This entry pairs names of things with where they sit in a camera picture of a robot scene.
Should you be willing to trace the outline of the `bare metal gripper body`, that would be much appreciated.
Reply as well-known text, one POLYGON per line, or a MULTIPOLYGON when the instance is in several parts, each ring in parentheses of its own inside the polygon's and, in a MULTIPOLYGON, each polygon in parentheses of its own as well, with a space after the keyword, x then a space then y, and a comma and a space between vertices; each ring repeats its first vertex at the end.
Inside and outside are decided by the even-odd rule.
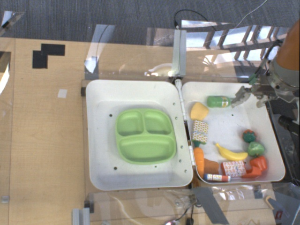
POLYGON ((299 88, 289 85, 282 79, 271 75, 258 75, 250 80, 251 92, 266 101, 282 99, 286 102, 298 102, 296 92, 299 88))

